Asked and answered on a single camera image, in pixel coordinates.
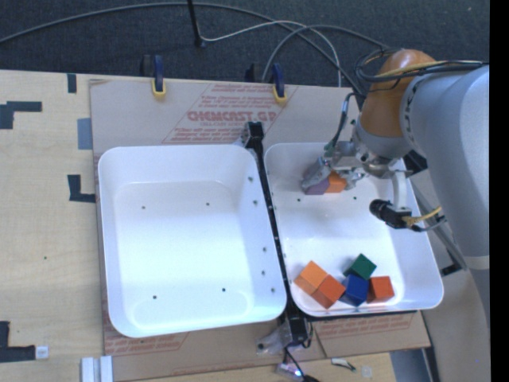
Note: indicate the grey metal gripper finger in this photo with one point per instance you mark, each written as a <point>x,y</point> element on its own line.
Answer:
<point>354,179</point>
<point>315,175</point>

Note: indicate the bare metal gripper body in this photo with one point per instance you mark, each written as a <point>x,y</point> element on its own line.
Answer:
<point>346,158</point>

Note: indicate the orange cube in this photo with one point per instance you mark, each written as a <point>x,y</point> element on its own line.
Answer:
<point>380,289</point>
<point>329,291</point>
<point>312,275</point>
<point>337,183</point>

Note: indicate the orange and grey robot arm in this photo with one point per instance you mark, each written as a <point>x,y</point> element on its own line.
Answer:
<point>449,141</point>

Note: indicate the purple cube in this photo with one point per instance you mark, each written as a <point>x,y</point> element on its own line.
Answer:
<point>317,188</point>

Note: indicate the white plastic tray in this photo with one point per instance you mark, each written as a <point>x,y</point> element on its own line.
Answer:
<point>338,233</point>
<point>187,245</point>

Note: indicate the green cube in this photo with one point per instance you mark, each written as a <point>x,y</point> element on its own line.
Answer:
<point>361,267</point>

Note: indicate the blue cube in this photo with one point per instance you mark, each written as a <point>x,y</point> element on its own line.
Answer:
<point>356,289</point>

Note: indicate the brown cardboard board red print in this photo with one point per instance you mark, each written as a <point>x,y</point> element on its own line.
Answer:
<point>159,118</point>

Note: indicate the black cylinder on white bracket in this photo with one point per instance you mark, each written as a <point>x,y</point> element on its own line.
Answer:
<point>387,210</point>

